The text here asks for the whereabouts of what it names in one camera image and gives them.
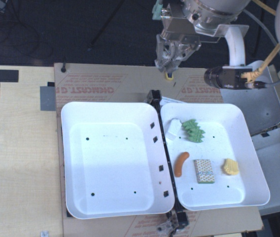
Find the toy sausage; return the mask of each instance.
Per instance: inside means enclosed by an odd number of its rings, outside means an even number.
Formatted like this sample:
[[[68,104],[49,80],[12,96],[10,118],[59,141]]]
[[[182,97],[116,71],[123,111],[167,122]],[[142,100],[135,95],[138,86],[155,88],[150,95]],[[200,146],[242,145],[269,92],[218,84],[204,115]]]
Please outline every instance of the toy sausage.
[[[177,158],[177,161],[176,161],[175,167],[174,167],[174,175],[175,175],[175,177],[180,177],[181,176],[181,169],[183,167],[184,161],[186,161],[186,159],[188,157],[189,157],[189,153],[188,152],[184,152],[184,153],[182,153]]]

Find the tray with objects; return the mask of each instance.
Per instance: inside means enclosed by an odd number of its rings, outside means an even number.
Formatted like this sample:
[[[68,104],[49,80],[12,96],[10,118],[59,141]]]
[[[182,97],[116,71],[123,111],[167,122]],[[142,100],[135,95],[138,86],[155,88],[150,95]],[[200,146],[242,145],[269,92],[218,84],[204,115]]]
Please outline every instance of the tray with objects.
[[[234,105],[71,102],[61,120],[66,204],[75,218],[181,211],[177,201],[205,210],[269,200]]]

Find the light wood surface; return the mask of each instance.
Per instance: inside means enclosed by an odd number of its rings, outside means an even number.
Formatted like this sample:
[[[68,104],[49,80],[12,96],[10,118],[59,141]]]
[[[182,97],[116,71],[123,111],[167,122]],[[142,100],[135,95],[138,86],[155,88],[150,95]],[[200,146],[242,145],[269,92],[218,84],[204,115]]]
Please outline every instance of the light wood surface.
[[[10,67],[0,83],[0,237],[63,236],[56,112],[40,110],[52,67]]]

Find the black bracket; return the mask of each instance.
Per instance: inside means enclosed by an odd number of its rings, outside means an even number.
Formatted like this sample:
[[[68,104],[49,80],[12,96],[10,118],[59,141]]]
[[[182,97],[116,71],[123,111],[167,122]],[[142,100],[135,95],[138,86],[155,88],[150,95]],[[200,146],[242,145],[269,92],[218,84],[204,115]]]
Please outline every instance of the black bracket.
[[[171,164],[171,160],[170,160],[169,150],[168,150],[166,140],[165,140],[163,122],[162,122],[162,118],[161,118],[161,106],[160,106],[161,100],[162,100],[162,95],[161,95],[160,90],[151,90],[149,92],[147,98],[146,98],[146,102],[148,104],[150,104],[151,106],[153,106],[158,113],[158,118],[159,118],[159,123],[160,123],[160,127],[161,127],[161,134],[162,134],[162,139],[163,139],[163,144],[164,144],[165,155],[166,155],[166,159],[168,161],[168,166],[169,166],[170,176],[171,176],[171,181],[172,181],[172,186],[173,186],[173,192],[174,192],[174,196],[175,196],[174,208],[175,208],[177,221],[178,221],[178,227],[177,228],[178,229],[183,229],[183,228],[185,228],[186,226],[189,225],[189,221],[188,221],[188,217],[186,215],[186,212],[183,210],[183,206],[181,205],[181,203],[178,200],[178,195],[177,195],[177,190],[176,190],[176,185],[175,185],[175,178],[174,178],[174,174],[173,174],[173,168],[172,168],[172,164]]]

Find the empty white tray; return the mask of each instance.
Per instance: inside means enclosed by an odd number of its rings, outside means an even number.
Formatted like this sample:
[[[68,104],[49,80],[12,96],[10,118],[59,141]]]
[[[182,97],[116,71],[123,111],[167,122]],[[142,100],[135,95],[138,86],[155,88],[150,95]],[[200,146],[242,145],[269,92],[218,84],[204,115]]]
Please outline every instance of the empty white tray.
[[[168,103],[161,109],[163,127],[172,119],[185,122],[195,119],[205,131],[203,142],[187,139],[182,127],[174,140],[166,139],[172,166],[178,156],[187,151],[182,176],[175,177],[180,203],[187,209],[264,205],[270,191],[257,157],[242,111],[232,104]],[[227,175],[225,160],[231,158],[239,164],[239,174]],[[198,184],[194,159],[210,159],[215,183]]]
[[[66,204],[78,219],[165,213],[175,198],[158,115],[145,103],[62,108]]]

